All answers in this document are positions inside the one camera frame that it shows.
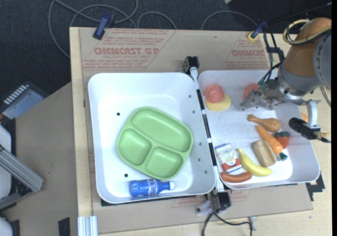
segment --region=green plate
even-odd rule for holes
[[[184,123],[153,107],[141,107],[124,124],[117,151],[133,168],[168,180],[179,173],[192,145],[192,132]]]

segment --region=blue plastic bottle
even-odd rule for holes
[[[129,187],[131,196],[155,195],[163,190],[173,190],[174,182],[161,182],[156,179],[147,179],[142,181],[131,181]]]

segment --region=black floor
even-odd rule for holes
[[[209,15],[227,10],[242,13],[257,23],[270,22],[270,30],[281,33],[289,22],[298,18],[332,16],[331,5],[315,9],[332,0],[233,0],[228,5],[224,0],[138,0],[137,5],[136,0],[59,1],[67,7],[55,3],[51,8],[52,0],[0,0],[0,97],[24,81],[31,81],[52,94],[71,80],[70,59],[65,54],[69,53],[68,28],[75,13],[69,7],[79,11],[97,4],[113,6],[115,27],[127,28],[137,26],[141,18],[140,28],[174,28],[171,20],[177,29],[199,30]],[[127,16],[132,15],[133,23],[125,21],[118,9]],[[83,13],[99,19],[105,11],[111,9],[89,7]],[[162,13],[170,20],[156,14],[141,17],[149,11]],[[98,23],[78,16],[73,25],[94,27]],[[244,16],[224,13],[209,19],[204,29],[252,31],[254,25]]]

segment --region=sausage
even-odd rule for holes
[[[220,177],[225,182],[230,183],[242,183],[248,181],[252,177],[252,173],[247,171],[238,175],[232,175],[227,172],[220,172]]]

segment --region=yellow banana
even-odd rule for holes
[[[242,167],[251,172],[255,176],[268,176],[270,175],[273,171],[269,168],[265,168],[263,166],[257,165],[254,163],[246,154],[242,152],[242,149],[238,149],[238,152],[240,154],[240,161]]]

